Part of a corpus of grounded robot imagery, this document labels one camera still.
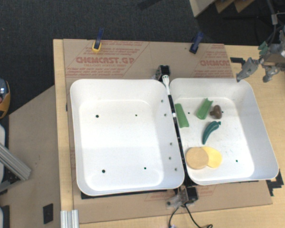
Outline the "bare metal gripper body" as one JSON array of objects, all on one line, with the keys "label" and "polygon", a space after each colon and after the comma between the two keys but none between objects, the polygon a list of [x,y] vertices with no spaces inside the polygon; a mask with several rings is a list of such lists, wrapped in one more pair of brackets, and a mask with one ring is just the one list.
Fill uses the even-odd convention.
[{"label": "bare metal gripper body", "polygon": [[285,67],[285,42],[269,46],[264,41],[260,45],[260,64]]}]

